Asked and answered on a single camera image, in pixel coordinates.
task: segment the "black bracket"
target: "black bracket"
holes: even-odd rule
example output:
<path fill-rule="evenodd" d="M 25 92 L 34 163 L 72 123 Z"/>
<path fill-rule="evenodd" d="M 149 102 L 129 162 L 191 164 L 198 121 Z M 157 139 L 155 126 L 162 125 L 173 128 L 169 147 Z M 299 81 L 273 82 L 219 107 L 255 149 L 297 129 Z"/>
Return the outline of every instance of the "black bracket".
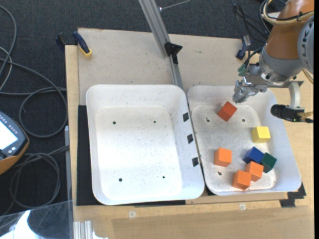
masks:
<path fill-rule="evenodd" d="M 288 199 L 279 200 L 281 207 L 296 207 L 295 199 L 303 199 L 306 196 L 306 191 L 303 183 L 296 192 L 288 192 Z"/>
<path fill-rule="evenodd" d="M 166 54 L 168 56 L 171 55 L 171 57 L 173 58 L 173 63 L 178 64 L 177 54 L 182 49 L 182 46 L 167 42 L 164 45 L 164 48 L 165 48 Z"/>

